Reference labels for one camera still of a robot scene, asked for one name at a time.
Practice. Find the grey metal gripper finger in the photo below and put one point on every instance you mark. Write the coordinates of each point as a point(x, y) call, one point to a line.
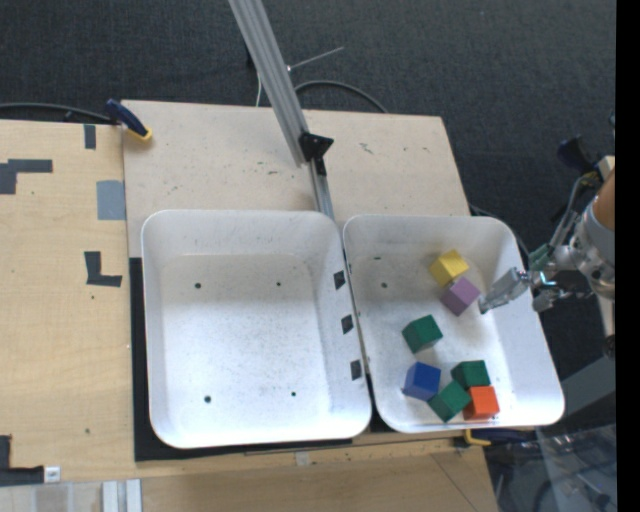
point(546, 301)
point(502, 291)

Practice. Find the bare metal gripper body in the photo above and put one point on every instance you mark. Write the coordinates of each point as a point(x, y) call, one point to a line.
point(592, 272)

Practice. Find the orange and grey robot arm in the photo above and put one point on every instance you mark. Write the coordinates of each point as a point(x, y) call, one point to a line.
point(602, 225)

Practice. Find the purple cube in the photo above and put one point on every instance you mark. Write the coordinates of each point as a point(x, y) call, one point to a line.
point(460, 296)

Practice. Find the yellow cube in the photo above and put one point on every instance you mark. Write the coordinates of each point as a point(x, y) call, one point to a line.
point(448, 267)

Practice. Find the green cube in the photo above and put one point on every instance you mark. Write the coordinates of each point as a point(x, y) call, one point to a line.
point(448, 401)
point(471, 373)
point(421, 332)

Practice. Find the white plastic tray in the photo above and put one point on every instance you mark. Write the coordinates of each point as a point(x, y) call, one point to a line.
point(390, 300)
point(240, 340)

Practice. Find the orange cube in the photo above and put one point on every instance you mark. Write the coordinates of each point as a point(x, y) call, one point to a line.
point(481, 402)

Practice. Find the blue cube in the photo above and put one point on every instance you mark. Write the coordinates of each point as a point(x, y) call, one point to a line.
point(421, 381)

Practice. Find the pale wood board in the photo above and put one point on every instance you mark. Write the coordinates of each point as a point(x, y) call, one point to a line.
point(225, 160)

